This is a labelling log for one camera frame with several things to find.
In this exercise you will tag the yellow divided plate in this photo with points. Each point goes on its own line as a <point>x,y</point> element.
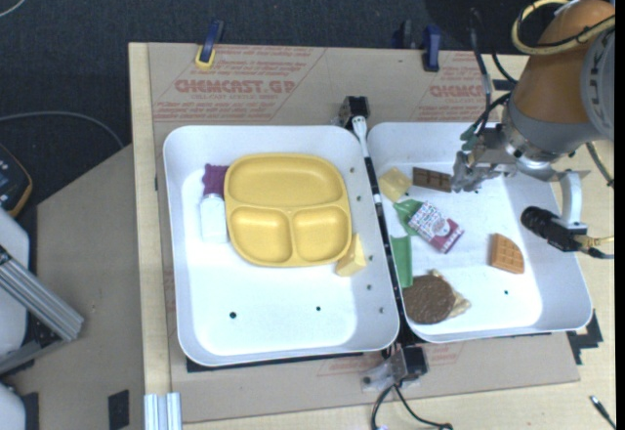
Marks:
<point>283,184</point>

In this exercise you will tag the white plastic tray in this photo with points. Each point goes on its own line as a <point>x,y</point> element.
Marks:
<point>483,301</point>
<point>273,315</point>

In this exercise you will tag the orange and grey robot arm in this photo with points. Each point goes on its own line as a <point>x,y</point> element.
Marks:
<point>547,91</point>

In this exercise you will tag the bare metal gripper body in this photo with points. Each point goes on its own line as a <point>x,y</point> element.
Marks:
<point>493,152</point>

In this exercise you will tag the white bottle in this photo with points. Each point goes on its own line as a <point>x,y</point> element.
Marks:
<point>213,220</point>

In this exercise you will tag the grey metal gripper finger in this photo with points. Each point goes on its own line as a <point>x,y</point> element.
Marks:
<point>478,179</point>
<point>461,171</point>

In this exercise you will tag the black cylinder on white bracket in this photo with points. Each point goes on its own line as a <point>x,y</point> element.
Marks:
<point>542,222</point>

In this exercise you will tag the pink and white carton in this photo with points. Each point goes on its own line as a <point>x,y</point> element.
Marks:
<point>437,228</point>

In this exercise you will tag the brown chocolate bar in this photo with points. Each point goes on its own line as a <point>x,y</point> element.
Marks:
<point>432,179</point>

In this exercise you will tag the thin black and white rod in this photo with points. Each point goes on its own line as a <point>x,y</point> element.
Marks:
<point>376,193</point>

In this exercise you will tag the brown cardboard board, red print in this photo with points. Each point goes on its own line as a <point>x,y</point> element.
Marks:
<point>303,76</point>

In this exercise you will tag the brown round biscuit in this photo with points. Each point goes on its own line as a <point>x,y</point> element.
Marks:
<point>427,299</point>

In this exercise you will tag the orange waffle piece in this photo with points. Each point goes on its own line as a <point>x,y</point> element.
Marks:
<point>507,254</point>

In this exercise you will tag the purple grapes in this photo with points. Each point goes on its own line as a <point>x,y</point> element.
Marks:
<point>214,176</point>

